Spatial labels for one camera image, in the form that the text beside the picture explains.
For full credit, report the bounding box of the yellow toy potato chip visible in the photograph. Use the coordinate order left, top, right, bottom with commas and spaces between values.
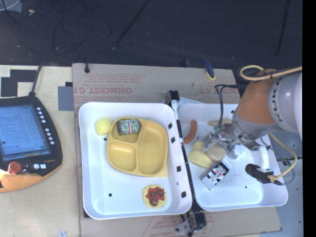
188, 149, 213, 169

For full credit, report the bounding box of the white plastic tray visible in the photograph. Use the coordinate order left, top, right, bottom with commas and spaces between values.
78, 101, 194, 220
178, 103, 289, 212

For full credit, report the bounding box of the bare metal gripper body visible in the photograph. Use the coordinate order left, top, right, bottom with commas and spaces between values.
208, 123, 250, 148

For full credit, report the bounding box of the black cylinder on white bracket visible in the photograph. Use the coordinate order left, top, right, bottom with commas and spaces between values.
244, 146, 275, 185

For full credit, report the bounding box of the green and white can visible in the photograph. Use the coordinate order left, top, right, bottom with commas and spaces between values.
116, 118, 142, 136

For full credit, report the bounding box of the yellow round toy lemon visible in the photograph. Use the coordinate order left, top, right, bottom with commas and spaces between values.
95, 117, 113, 136

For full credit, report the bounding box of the cow print milk carton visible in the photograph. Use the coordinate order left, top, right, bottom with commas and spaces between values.
200, 158, 233, 191

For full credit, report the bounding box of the brown cardboard board, red print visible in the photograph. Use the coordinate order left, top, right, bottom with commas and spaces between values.
71, 62, 283, 237

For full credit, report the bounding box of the black block with thin wires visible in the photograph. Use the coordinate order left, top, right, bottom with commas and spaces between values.
189, 211, 208, 231
164, 90, 180, 106

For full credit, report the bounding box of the beige round toy biscuit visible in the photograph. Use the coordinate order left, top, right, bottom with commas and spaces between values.
205, 144, 227, 162

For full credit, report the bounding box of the orange toy sausage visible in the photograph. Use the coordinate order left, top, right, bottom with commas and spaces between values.
183, 119, 198, 145

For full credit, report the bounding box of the yellow divided plate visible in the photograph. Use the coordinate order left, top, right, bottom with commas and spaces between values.
106, 117, 169, 178

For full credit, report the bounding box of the yellow spaghetti with meatballs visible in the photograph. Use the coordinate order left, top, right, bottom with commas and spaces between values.
141, 184, 167, 209

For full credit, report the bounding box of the thin black and white rod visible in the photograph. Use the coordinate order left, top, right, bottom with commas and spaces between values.
170, 99, 199, 215

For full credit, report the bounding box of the small pale yellow toy chip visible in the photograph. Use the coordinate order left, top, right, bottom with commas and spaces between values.
192, 140, 205, 152

